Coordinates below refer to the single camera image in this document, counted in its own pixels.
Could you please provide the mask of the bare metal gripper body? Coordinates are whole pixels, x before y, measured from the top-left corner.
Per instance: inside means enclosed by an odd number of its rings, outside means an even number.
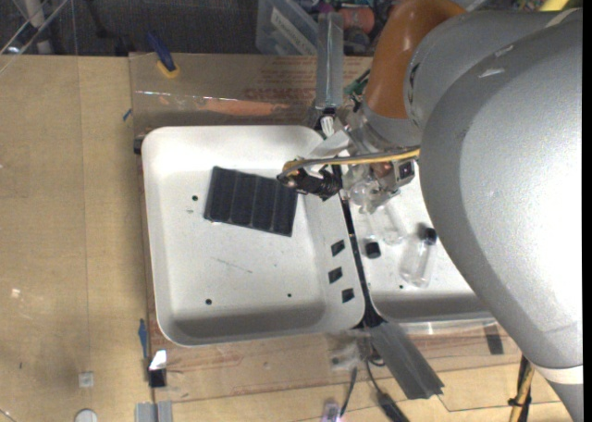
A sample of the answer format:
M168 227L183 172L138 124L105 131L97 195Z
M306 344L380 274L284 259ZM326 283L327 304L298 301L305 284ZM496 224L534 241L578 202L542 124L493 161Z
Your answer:
M395 190L410 183L415 177L415 159L419 145L400 144L389 140L372 127L347 127L350 140L347 152L351 157L365 156L363 163L344 167L344 188L358 180L370 179L375 189Z

